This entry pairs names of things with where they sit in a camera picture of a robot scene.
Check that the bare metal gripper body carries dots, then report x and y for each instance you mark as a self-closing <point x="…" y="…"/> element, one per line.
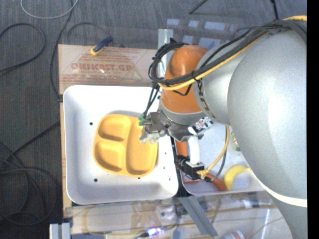
<point x="157" y="123"/>

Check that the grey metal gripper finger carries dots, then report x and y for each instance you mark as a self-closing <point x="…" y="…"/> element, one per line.
<point x="154" y="138"/>
<point x="144" y="138"/>

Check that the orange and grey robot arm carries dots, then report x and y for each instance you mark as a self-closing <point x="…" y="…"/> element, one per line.
<point x="264" y="103"/>

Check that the yellow divided plate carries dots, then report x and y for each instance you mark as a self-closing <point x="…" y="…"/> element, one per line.
<point x="139" y="155"/>

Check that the orange carrot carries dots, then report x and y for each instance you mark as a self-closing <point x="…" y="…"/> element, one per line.
<point x="181" y="147"/>

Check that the white plastic tray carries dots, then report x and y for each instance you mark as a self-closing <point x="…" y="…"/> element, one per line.
<point x="214" y="146"/>
<point x="82" y="143"/>

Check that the white and green packet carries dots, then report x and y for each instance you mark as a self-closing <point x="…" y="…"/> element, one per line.
<point x="234" y="141"/>

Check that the yellow banana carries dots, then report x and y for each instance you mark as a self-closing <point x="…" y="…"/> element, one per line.
<point x="230" y="177"/>

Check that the brown cardboard board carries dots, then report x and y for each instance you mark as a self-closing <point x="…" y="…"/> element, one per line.
<point x="74" y="66"/>

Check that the white and red can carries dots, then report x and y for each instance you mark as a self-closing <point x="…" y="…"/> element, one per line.
<point x="235" y="235"/>

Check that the black cylinder on white bracket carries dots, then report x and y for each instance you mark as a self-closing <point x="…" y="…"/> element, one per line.
<point x="193" y="155"/>

